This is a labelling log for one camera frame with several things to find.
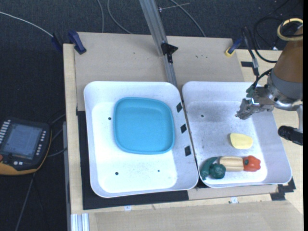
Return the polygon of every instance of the dark green toy vegetable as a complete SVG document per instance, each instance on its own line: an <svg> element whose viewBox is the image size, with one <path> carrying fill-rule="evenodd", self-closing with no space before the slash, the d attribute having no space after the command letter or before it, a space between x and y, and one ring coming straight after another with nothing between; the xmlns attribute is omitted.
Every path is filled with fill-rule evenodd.
<svg viewBox="0 0 308 231"><path fill-rule="evenodd" d="M217 159L218 159L218 157L214 156L214 157L211 157L211 158L209 158L209 159L207 159L205 161L205 163L203 164L203 166L202 166L202 168L200 170L200 176L202 177L202 180L205 180L209 176L209 174L210 174L210 166Z"/></svg>
<svg viewBox="0 0 308 231"><path fill-rule="evenodd" d="M226 167L222 164L212 164L210 166L210 176L214 179L222 179L225 177Z"/></svg>

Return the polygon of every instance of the black floor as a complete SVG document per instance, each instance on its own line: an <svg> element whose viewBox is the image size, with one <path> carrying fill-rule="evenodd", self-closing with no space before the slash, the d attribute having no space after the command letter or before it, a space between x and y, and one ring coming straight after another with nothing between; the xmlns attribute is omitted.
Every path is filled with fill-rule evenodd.
<svg viewBox="0 0 308 231"><path fill-rule="evenodd" d="M0 0L0 12L22 18L68 42L70 29L83 32L149 34L138 0ZM173 6L169 0L156 0L162 8ZM282 20L303 18L303 0L174 0L189 3L183 8L165 9L162 20L167 35L231 38L241 36L247 26L258 25L260 49L282 50L276 29ZM33 25L0 13L0 120L14 116L32 121L53 121L64 113L63 56L51 43L51 36ZM53 126L60 131L64 118ZM51 154L62 150L63 138L51 145ZM15 230L33 175L0 176L0 230ZM35 174L20 231L66 230L66 199L63 154L48 157Z"/></svg>

